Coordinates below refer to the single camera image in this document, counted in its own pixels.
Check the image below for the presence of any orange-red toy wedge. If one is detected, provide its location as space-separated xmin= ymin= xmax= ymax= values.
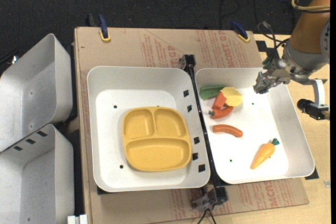
xmin=211 ymin=91 xmax=228 ymax=111

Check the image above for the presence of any yellow divided plate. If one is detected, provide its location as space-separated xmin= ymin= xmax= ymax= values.
xmin=121 ymin=106 xmax=193 ymax=173

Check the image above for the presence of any yellow toy cheese wedge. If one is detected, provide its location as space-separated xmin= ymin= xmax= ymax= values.
xmin=219 ymin=86 xmax=243 ymax=108

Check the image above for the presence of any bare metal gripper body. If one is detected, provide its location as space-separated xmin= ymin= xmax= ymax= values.
xmin=258 ymin=58 xmax=315 ymax=87

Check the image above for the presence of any black cylinder on white bracket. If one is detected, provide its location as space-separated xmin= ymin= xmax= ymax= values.
xmin=297 ymin=78 xmax=330 ymax=121

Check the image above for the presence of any white plastic tray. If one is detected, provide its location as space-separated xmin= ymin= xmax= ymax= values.
xmin=194 ymin=67 xmax=316 ymax=185
xmin=87 ymin=66 xmax=212 ymax=193
xmin=0 ymin=123 xmax=76 ymax=224
xmin=0 ymin=33 xmax=74 ymax=153

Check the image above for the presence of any thin black rod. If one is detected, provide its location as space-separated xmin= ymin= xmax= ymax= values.
xmin=186 ymin=65 xmax=220 ymax=188

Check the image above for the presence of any orange-red toy sausage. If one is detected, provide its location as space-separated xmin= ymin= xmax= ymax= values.
xmin=212 ymin=124 xmax=244 ymax=138

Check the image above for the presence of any brown cardboard board red print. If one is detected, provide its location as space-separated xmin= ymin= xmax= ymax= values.
xmin=74 ymin=26 xmax=310 ymax=224

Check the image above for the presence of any black block with thin wires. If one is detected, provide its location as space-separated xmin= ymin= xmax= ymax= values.
xmin=191 ymin=186 xmax=229 ymax=211
xmin=178 ymin=54 xmax=197 ymax=70

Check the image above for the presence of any orange toy carrot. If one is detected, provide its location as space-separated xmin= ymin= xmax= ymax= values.
xmin=249 ymin=137 xmax=280 ymax=170

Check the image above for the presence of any red toy chili pepper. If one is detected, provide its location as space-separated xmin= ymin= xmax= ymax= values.
xmin=208 ymin=105 xmax=235 ymax=120

